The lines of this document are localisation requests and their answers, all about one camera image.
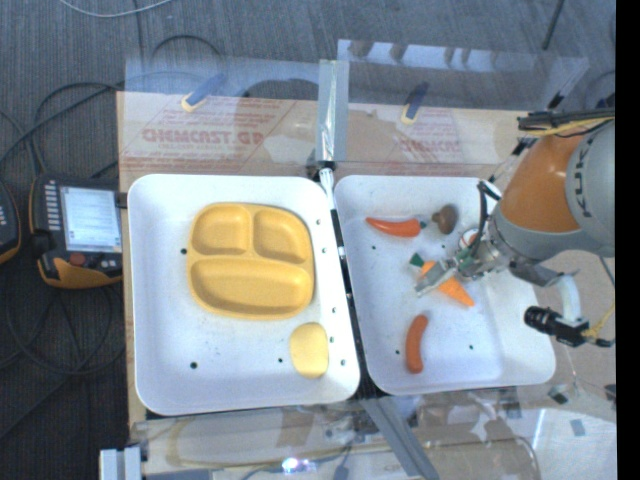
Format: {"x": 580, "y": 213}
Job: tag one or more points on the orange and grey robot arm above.
{"x": 545, "y": 193}

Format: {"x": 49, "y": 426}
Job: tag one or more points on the white plastic tray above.
{"x": 460, "y": 353}
{"x": 230, "y": 368}

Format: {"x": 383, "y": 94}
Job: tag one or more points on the yellow oval bread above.
{"x": 309, "y": 350}

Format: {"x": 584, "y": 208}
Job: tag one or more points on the orange sausage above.
{"x": 415, "y": 343}

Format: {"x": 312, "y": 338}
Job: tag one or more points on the white and orange round toy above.
{"x": 469, "y": 239}

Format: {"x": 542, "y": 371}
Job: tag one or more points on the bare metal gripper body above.
{"x": 484, "y": 260}

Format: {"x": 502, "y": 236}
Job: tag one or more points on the black cylinder on white bracket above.
{"x": 550, "y": 320}

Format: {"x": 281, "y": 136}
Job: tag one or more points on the yellow divided plate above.
{"x": 250, "y": 278}

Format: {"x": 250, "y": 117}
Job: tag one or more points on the brown mushroom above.
{"x": 446, "y": 219}

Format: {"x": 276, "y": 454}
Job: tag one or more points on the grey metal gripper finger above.
{"x": 427, "y": 284}
{"x": 445, "y": 267}

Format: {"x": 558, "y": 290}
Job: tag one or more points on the orange chili pepper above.
{"x": 395, "y": 227}

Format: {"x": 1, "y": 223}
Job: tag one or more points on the brown cardboard board red print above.
{"x": 215, "y": 138}

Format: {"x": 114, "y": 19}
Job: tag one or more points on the orange carrot with green top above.
{"x": 457, "y": 290}

